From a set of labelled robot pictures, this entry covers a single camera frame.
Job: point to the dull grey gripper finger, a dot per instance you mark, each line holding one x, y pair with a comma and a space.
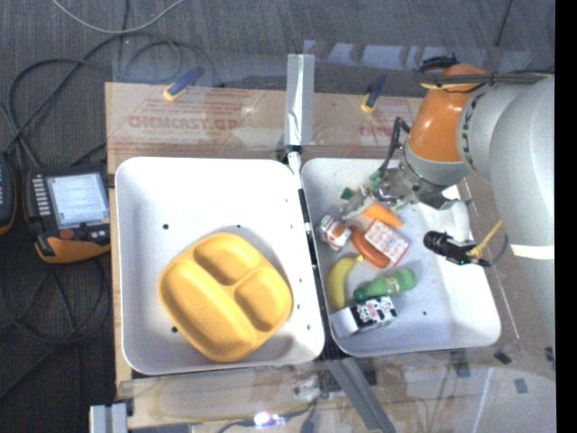
358, 205

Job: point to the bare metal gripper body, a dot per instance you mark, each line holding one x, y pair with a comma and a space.
399, 187

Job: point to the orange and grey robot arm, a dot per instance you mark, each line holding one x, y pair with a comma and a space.
514, 151

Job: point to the orange carrot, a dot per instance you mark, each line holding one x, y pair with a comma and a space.
383, 214

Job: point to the white and orange small can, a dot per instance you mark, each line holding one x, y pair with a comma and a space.
333, 233

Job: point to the red sausage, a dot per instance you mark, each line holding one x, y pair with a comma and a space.
367, 251

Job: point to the red and white packet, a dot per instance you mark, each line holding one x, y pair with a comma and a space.
387, 242

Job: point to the yellow banana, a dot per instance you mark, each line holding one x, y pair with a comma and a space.
337, 282

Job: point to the green bottle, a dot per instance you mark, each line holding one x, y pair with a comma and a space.
387, 284

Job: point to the white carton black pink print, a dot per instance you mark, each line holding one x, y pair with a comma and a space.
372, 314

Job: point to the white plastic tray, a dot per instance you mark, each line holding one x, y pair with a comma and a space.
446, 305
203, 187

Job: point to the yellow divided plate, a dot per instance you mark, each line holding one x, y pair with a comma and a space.
212, 305

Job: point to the brown cardboard board red print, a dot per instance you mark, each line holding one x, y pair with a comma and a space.
180, 124

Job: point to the black cylinder on white bracket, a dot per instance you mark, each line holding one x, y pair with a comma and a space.
451, 246

